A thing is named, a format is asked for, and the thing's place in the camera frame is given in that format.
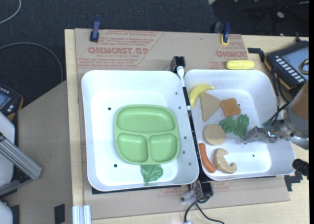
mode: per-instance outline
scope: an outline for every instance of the black connector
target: black connector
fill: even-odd
[[[247,48],[247,51],[250,54],[259,54],[261,62],[264,62],[265,54],[264,54],[263,50],[261,50],[259,48]]]
[[[213,191],[210,182],[201,182],[201,187],[204,197],[209,199],[210,197],[213,196]]]
[[[306,176],[309,180],[309,163],[301,159],[296,159],[292,163],[292,167],[302,173],[303,176]]]
[[[173,73],[177,73],[177,67],[182,66],[185,67],[185,58],[184,56],[174,56],[170,62],[170,71]]]

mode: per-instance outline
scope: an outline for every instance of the plastic tray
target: plastic tray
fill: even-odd
[[[120,157],[132,164],[165,164],[179,153],[177,120],[163,106],[123,106],[115,116],[114,135]]]
[[[206,93],[220,100],[234,97],[240,106],[241,114],[247,114],[249,125],[247,130],[254,126],[262,127],[276,112],[276,98],[271,82],[266,74],[257,70],[191,70],[184,77],[186,88],[189,91],[198,84],[214,86]],[[236,163],[237,171],[233,174],[216,170],[205,174],[213,180],[241,179],[251,177],[265,177],[291,174],[295,155],[290,141],[277,140],[255,141],[243,144],[243,139],[232,132],[226,134],[226,140],[221,145],[211,145],[204,140],[203,130],[209,124],[219,124],[224,119],[221,108],[203,122],[200,98],[192,109],[195,133],[198,142],[206,144],[206,153],[213,163],[213,153],[217,148],[228,151],[224,155],[227,163]]]
[[[86,134],[87,176],[99,191],[150,186],[174,186],[194,182],[199,174],[183,89],[179,77],[169,71],[92,70],[81,81]],[[163,175],[144,183],[141,165],[130,164],[117,151],[115,115],[128,105],[153,105],[175,116],[180,146],[176,158],[161,164]]]

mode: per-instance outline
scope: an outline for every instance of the dark carpet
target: dark carpet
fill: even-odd
[[[0,23],[0,83],[19,91],[24,105],[66,79],[64,30],[92,28],[96,14],[101,17],[100,29],[209,32],[216,22],[230,22],[232,33],[294,36],[298,32],[309,36],[309,4],[298,4],[308,0],[217,0],[212,5],[208,0],[21,1],[20,11]],[[274,8],[244,12],[270,6]],[[18,7],[18,0],[0,0],[0,22]],[[285,11],[286,19],[274,18],[279,8]],[[20,42],[36,45],[3,48]],[[63,77],[53,54],[62,66]]]

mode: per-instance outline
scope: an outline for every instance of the tan cardboard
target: tan cardboard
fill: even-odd
[[[81,154],[83,170],[83,191],[84,204],[91,205],[92,219],[106,219],[123,216],[136,216],[154,213],[166,213],[184,211],[188,207],[180,204],[181,195],[188,192],[187,186],[157,188],[148,190],[135,190],[126,192],[109,192],[102,194],[92,194],[91,185],[87,178],[86,167],[86,143],[83,121],[82,95],[80,81],[84,73],[92,69],[129,69],[129,70],[165,70],[173,56],[184,56],[186,61],[186,71],[189,69],[224,69],[227,60],[247,59],[241,35],[230,35],[229,46],[220,45],[221,34],[205,33],[176,33],[176,32],[143,32],[101,30],[100,43],[89,42],[90,29],[75,29],[77,46],[77,66],[78,72],[78,100],[81,133]],[[141,42],[141,45],[134,42],[135,39],[144,39],[151,35],[151,43]],[[109,36],[119,37],[120,42],[110,44],[112,39]],[[134,39],[129,45],[119,45],[127,43],[127,39]],[[108,48],[128,47],[126,52],[119,52],[115,57],[108,53]],[[106,52],[97,54],[114,59],[112,66],[100,66],[97,56],[88,52],[88,48],[106,48]],[[133,61],[134,66],[124,64],[117,66],[118,59],[128,59],[128,51],[136,53],[137,60]],[[265,202],[278,202],[289,200],[289,194],[283,176],[259,178],[259,179],[239,179],[230,181],[212,181],[214,196],[209,202],[202,205],[203,208],[217,208],[224,206],[236,206],[246,204],[257,204]]]
[[[19,206],[21,224],[54,223],[54,208],[63,204],[64,223],[71,223],[72,182],[66,82],[18,112],[18,135],[19,148],[42,168],[42,172],[39,179],[26,182],[4,200],[11,207]]]

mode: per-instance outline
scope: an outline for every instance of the toy bread slice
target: toy bread slice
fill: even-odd
[[[206,122],[207,119],[209,119],[209,117],[220,107],[220,100],[207,93],[202,93],[200,99],[203,122]]]
[[[226,100],[222,100],[220,102],[220,107],[223,109],[226,117],[239,115],[241,113],[241,109],[239,105],[237,104],[236,99],[234,97],[226,99]]]
[[[215,124],[206,126],[203,135],[204,139],[212,145],[221,145],[226,140],[225,131]]]

